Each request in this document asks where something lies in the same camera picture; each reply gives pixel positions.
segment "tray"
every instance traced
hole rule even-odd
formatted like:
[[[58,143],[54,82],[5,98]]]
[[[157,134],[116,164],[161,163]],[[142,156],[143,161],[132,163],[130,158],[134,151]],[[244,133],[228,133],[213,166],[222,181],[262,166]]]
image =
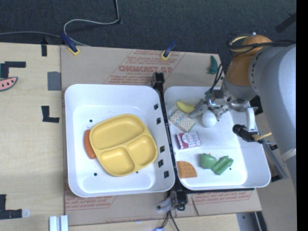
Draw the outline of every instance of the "tray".
[[[76,84],[67,88],[65,101],[68,183],[80,197],[165,192],[175,175],[157,92],[148,86]],[[110,175],[84,148],[84,133],[115,116],[137,116],[148,128],[157,158],[125,176]]]
[[[204,98],[209,87],[170,87],[165,91],[167,116],[170,118],[177,110],[176,101],[197,104]],[[212,128],[202,125],[201,116],[193,118],[195,125],[191,131],[197,131],[201,146],[179,149],[176,134],[182,131],[169,122],[171,141],[176,161],[185,161],[194,167],[197,177],[180,179],[186,188],[199,190],[240,189],[264,187],[270,182],[270,170],[261,144],[246,142],[232,131],[235,124],[246,124],[245,113],[229,111],[222,115]],[[230,169],[221,175],[215,175],[210,169],[199,165],[202,153],[211,154],[215,158],[228,155],[234,159]]]
[[[113,176],[136,172],[157,158],[151,133],[135,115],[118,115],[95,125],[89,140],[98,161]]]

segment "blue and yellow clamp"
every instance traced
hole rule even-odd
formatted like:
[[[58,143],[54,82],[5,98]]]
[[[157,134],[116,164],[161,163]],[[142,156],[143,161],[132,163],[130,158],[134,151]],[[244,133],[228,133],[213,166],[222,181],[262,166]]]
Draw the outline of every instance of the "blue and yellow clamp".
[[[60,35],[61,39],[67,44],[67,49],[73,54],[78,55],[80,53],[80,50],[76,47],[72,39],[65,33],[61,33]]]
[[[171,51],[173,51],[175,46],[176,46],[176,41],[174,40],[169,44],[168,48],[163,51],[163,53],[161,54],[161,59],[166,61],[169,58],[170,53]]]

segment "toy watermelon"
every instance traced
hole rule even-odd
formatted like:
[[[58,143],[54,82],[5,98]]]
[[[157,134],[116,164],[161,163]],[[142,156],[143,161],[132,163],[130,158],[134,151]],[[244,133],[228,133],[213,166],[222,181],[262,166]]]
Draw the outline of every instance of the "toy watermelon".
[[[17,82],[18,77],[10,77],[5,79],[0,79],[0,91],[7,90],[11,88]]]

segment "yellow plate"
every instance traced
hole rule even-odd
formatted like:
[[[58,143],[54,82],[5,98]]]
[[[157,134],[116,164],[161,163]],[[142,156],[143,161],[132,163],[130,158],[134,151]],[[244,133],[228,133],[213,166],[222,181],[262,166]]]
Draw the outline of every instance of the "yellow plate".
[[[102,167],[113,176],[136,172],[157,158],[157,146],[135,115],[118,115],[95,125],[89,141]]]

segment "white ball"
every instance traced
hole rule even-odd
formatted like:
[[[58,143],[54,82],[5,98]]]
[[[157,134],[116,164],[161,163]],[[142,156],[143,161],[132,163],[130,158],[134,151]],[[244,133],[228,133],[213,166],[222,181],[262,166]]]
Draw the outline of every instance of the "white ball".
[[[217,118],[212,111],[206,110],[202,114],[202,123],[206,128],[211,128],[217,123]]]

